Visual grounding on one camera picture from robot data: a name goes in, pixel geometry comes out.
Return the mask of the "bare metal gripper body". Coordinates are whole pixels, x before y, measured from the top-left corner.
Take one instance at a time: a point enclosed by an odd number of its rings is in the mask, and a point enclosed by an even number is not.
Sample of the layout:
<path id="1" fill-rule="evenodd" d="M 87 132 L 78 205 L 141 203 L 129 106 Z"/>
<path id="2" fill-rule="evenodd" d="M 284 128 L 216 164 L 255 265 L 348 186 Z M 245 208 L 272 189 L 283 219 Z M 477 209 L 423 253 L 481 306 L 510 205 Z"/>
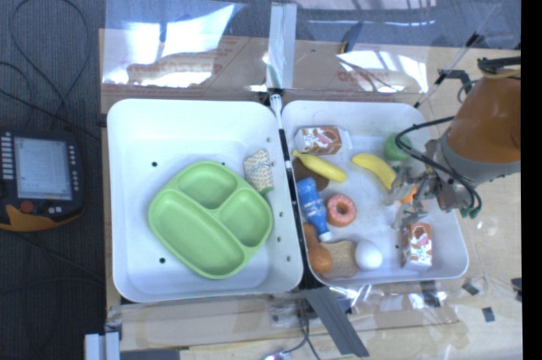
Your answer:
<path id="1" fill-rule="evenodd" d="M 440 209 L 447 212 L 466 207 L 466 186 L 462 168 L 464 159 L 455 153 L 447 140 L 429 140 L 425 143 L 425 165 L 429 171 L 429 189 Z"/>

